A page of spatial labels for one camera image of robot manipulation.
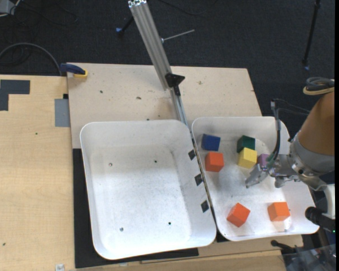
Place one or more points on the blue cube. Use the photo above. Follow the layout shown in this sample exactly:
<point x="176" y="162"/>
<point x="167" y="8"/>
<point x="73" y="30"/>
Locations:
<point x="210" y="142"/>

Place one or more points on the white plastic tray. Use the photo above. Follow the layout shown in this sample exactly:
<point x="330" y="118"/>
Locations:
<point x="141" y="190"/>
<point x="254" y="196"/>

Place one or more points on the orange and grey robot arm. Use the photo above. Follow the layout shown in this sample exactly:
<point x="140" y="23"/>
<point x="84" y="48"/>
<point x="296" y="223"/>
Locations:
<point x="317" y="128"/>

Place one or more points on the red cube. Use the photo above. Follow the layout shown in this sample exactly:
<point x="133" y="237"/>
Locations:
<point x="214" y="162"/>
<point x="238" y="215"/>

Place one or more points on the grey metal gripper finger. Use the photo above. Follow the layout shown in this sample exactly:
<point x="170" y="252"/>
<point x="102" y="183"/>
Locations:
<point x="255" y="177"/>
<point x="281" y="181"/>

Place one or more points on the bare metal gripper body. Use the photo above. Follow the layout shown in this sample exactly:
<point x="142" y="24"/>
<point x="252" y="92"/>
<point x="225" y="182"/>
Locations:
<point x="285" y="166"/>

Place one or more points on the black cylinder on white bracket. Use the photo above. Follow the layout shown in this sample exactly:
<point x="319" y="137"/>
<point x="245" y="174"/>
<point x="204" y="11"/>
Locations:
<point x="317" y="216"/>

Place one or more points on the green cube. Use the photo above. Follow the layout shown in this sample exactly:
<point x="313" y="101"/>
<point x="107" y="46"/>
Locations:
<point x="246" y="143"/>

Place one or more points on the pale wood board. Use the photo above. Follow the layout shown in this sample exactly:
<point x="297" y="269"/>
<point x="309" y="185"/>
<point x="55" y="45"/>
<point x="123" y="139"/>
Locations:
<point x="124" y="95"/>

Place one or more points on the yellow cube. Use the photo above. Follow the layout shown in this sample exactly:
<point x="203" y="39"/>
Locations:
<point x="247" y="158"/>

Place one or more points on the purple cube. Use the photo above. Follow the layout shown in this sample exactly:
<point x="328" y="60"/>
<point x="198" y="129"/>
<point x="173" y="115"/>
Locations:
<point x="262" y="159"/>

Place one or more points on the orange cube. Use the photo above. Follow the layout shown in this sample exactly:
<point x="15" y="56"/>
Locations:
<point x="278" y="211"/>

